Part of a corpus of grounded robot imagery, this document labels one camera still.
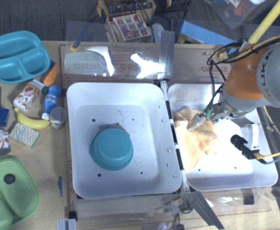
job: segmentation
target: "cloth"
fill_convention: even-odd
[[[186,107],[174,116],[177,142],[186,172],[193,170],[203,156],[215,155],[216,144],[219,141],[214,124],[206,120],[195,129],[187,130],[188,124],[196,113],[200,113],[200,111]]]

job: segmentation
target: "yellow pole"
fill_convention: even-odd
[[[267,14],[264,20],[260,23],[258,28],[253,32],[249,38],[249,43],[255,44],[259,41],[262,35],[268,30],[276,18],[280,15],[280,0],[274,5],[271,11]]]

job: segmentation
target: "plastic bin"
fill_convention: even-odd
[[[272,0],[204,0],[232,29],[248,23],[272,7]]]

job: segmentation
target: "toy banana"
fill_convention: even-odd
[[[16,119],[19,123],[32,128],[32,129],[43,129],[49,125],[49,121],[43,119],[32,119],[27,117],[25,114],[20,113],[18,108],[15,108]]]

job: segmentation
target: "blue divided plate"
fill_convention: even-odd
[[[0,36],[0,81],[15,84],[49,69],[50,59],[41,40],[28,31]]]

